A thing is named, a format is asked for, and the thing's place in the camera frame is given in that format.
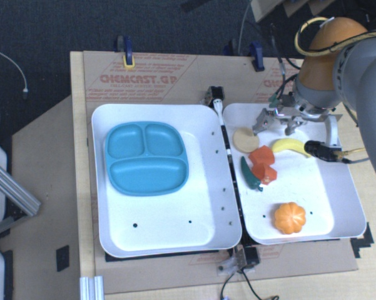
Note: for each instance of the yellow banana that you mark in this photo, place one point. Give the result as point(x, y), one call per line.
point(287, 144)

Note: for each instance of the black cylinder on white bracket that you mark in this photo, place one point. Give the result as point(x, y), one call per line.
point(323, 150)

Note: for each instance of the brown cardboard board red print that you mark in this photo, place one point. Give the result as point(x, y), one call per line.
point(175, 70)

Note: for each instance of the green chili pepper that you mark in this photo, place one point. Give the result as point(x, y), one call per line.
point(249, 177)

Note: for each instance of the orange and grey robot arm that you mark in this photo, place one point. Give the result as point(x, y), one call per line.
point(356, 73)

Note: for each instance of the white plastic tray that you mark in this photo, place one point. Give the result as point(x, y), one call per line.
point(316, 198)
point(162, 205)

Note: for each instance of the blue divided plate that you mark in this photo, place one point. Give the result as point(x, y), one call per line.
point(147, 158)

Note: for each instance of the beige round biscuit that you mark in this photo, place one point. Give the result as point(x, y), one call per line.
point(244, 141)

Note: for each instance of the thin black and white rod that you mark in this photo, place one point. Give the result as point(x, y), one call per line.
point(230, 155)

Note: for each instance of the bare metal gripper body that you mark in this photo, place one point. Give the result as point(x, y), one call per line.
point(295, 108)

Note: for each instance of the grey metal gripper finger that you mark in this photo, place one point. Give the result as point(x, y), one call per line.
point(262, 121)
point(291, 127)

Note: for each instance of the orange red pepper pieces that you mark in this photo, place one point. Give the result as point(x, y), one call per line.
point(263, 164)

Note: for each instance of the orange pumpkin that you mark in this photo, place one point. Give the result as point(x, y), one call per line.
point(289, 218)

